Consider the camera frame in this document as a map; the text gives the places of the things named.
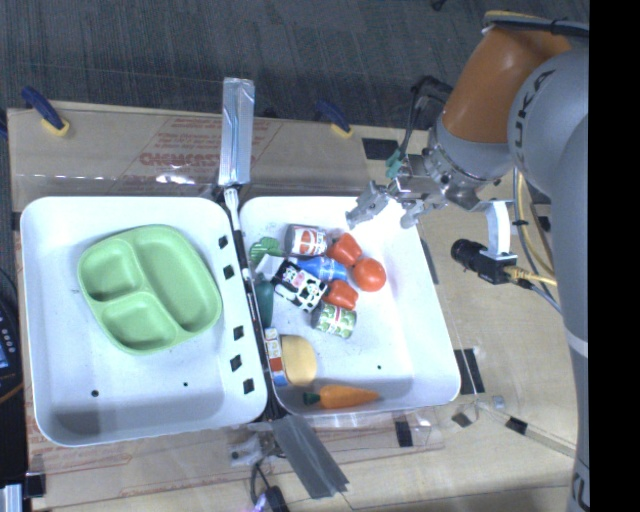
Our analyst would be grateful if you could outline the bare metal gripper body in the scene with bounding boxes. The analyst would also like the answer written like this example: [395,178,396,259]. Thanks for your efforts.
[387,148,495,212]

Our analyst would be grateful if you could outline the orange bell pepper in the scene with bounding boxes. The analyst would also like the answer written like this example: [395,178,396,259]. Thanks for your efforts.
[325,231,364,268]
[321,278,361,312]

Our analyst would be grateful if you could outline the orange tomato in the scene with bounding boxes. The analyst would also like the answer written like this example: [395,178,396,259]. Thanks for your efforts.
[350,256,388,294]

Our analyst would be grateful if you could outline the red and white can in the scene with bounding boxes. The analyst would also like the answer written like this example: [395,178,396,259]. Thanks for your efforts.
[283,222,332,258]

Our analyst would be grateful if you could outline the blue bottle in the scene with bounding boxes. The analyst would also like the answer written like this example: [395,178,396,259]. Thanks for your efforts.
[294,255,349,283]

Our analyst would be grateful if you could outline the black and white cow carton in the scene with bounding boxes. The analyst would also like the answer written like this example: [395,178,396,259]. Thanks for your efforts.
[254,253,330,315]

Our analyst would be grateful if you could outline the green broccoli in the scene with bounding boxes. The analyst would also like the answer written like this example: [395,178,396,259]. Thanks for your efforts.
[247,235,284,264]

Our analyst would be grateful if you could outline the green peas can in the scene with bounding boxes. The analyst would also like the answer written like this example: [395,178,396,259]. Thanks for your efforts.
[310,301,358,340]

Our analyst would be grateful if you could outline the white plastic tray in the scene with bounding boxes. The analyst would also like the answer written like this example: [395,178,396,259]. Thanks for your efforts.
[238,194,463,419]
[18,195,269,448]

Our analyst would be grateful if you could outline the dark green cucumber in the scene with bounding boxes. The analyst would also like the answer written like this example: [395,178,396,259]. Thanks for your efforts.
[253,279,276,329]

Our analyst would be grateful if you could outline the yellow bread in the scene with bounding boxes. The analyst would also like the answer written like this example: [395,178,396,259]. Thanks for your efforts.
[279,333,319,388]

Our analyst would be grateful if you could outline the white red and blue carton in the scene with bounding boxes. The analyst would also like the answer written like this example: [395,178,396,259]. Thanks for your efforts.
[262,326,290,388]

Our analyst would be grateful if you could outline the orange carrot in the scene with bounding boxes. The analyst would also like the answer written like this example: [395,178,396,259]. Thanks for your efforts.
[301,384,382,411]

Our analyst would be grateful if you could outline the green divided plate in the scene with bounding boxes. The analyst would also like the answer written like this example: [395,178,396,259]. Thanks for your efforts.
[75,223,224,357]

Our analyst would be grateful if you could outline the brown cardboard board red print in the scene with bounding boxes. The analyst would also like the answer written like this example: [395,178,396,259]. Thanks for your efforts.
[6,99,581,512]

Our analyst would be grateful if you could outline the black cylinder on white bracket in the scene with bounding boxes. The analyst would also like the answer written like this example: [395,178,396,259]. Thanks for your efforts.
[450,198,520,287]

